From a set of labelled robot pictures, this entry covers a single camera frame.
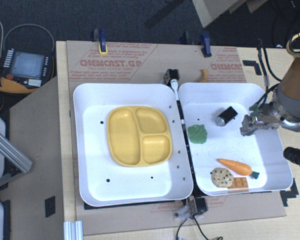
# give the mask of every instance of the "black floor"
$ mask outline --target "black floor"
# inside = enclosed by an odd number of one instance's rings
[[[94,28],[103,28],[109,42],[178,44],[188,31],[194,44],[207,32],[211,45],[256,47],[261,38],[266,48],[273,48],[300,32],[300,0],[269,0],[254,13],[244,4],[205,29],[192,0],[0,0],[0,21],[4,34],[21,24],[36,24],[55,41],[88,41]],[[14,30],[4,44],[33,52],[52,47],[45,31],[29,26]],[[16,102],[11,98],[5,108]]]

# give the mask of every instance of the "orange carrot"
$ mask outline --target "orange carrot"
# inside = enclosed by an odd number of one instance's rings
[[[255,179],[259,177],[258,172],[252,171],[251,167],[243,162],[238,162],[238,161],[223,159],[223,158],[219,158],[218,161],[224,166],[235,171],[237,174],[244,175],[244,176],[251,175]]]

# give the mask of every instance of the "yellow plate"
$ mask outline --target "yellow plate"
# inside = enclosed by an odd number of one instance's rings
[[[113,159],[123,166],[152,166],[172,153],[169,125],[164,114],[148,106],[123,106],[107,118],[107,139]]]

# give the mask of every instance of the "toy carrot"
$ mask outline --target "toy carrot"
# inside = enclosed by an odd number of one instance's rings
[[[224,166],[235,171],[237,174],[244,175],[244,176],[251,175],[255,179],[259,177],[259,172],[252,171],[251,167],[243,162],[238,162],[238,161],[223,159],[223,158],[219,158],[218,161]]]

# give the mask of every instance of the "blue clamp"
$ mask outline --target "blue clamp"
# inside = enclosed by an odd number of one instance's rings
[[[208,36],[207,33],[202,33],[200,35],[200,43],[203,46],[201,51],[203,53],[203,56],[205,58],[211,57],[211,51],[210,51],[210,37]]]
[[[108,54],[108,46],[106,44],[106,33],[102,28],[95,28],[91,33],[91,41],[96,42],[99,41],[99,54],[107,55]]]

